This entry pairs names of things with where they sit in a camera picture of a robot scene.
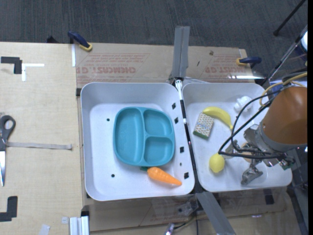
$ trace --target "teal plate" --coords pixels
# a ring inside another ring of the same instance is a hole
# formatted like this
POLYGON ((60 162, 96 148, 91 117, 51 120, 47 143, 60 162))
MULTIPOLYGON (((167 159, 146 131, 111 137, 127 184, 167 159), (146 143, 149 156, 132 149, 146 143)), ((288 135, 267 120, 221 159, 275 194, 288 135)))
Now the teal plate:
POLYGON ((113 146, 117 158, 126 164, 164 165, 170 162, 175 150, 172 121, 156 109, 123 108, 114 121, 113 146))

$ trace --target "lemon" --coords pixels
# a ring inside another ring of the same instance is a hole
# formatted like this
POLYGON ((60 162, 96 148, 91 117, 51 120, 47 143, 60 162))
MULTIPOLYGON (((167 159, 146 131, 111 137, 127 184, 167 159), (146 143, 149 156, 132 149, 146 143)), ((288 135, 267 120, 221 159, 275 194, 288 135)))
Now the lemon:
POLYGON ((224 169, 225 166, 225 159, 222 155, 215 153, 211 156, 209 161, 209 167, 214 173, 218 173, 224 169))

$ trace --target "yellow toy banana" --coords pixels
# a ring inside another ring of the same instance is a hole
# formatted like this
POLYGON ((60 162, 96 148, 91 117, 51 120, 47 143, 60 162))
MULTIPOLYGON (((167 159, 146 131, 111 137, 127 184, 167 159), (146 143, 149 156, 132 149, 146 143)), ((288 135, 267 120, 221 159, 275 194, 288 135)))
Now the yellow toy banana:
POLYGON ((232 130, 233 126, 231 124, 230 115, 225 110, 223 110, 219 107, 210 106, 210 107, 206 107, 202 112, 208 116, 213 117, 213 118, 214 117, 218 118, 219 120, 224 122, 232 130))

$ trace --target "sponge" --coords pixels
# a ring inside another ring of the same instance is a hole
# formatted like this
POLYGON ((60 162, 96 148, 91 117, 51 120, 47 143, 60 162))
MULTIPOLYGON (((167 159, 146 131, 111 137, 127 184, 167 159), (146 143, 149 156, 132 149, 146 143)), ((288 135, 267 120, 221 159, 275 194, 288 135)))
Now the sponge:
POLYGON ((208 139, 213 123, 214 119, 212 117, 201 112, 198 116, 193 134, 203 139, 208 139))

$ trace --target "carrot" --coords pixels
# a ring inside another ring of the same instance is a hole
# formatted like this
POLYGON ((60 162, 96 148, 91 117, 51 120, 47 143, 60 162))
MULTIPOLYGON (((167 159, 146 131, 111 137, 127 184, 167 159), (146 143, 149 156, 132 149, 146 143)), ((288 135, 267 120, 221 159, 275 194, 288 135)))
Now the carrot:
POLYGON ((168 184, 174 184, 174 185, 178 185, 181 186, 181 181, 179 181, 178 179, 174 178, 173 176, 171 176, 170 174, 168 174, 167 172, 165 172, 164 170, 158 168, 158 167, 141 167, 141 170, 145 170, 148 172, 148 176, 154 180, 158 180, 164 183, 168 183, 168 184))

